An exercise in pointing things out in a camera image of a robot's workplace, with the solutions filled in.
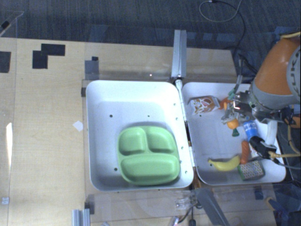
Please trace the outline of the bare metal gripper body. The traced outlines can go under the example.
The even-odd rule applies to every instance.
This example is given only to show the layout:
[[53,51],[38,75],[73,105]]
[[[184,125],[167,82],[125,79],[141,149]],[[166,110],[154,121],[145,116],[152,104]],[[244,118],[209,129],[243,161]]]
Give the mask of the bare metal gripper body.
[[269,121],[281,122],[281,110],[270,109],[264,106],[251,90],[245,92],[238,92],[234,96],[234,111],[256,119],[261,123],[268,123]]

